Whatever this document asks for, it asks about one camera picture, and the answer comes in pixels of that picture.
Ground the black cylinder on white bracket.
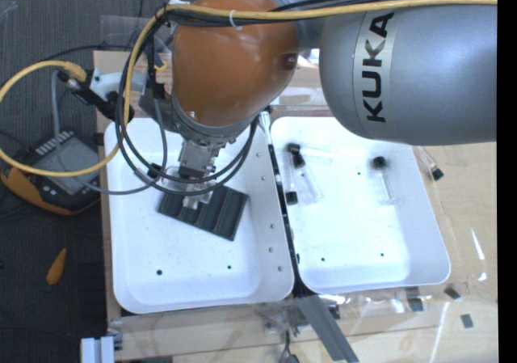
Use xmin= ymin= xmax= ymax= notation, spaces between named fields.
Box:
xmin=66 ymin=67 xmax=137 ymax=124

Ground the white plastic tray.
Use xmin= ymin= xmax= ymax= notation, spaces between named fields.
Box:
xmin=103 ymin=116 xmax=296 ymax=315
xmin=269 ymin=115 xmax=452 ymax=296

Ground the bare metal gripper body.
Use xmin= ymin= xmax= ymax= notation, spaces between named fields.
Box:
xmin=174 ymin=123 xmax=240 ymax=181

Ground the orange carrot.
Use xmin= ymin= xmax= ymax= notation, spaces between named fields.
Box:
xmin=44 ymin=247 xmax=69 ymax=286

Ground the pale wood board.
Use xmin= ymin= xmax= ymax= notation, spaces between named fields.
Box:
xmin=92 ymin=49 xmax=498 ymax=363

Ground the black ribbed rack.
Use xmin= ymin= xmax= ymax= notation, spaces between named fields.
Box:
xmin=158 ymin=184 xmax=250 ymax=243

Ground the clear vial with black cap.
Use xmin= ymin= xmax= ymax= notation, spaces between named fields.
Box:
xmin=372 ymin=155 xmax=399 ymax=205
xmin=284 ymin=150 xmax=299 ymax=205
xmin=292 ymin=154 xmax=325 ymax=205
xmin=147 ymin=164 xmax=216 ymax=197
xmin=419 ymin=146 xmax=445 ymax=182
xmin=286 ymin=142 xmax=334 ymax=164

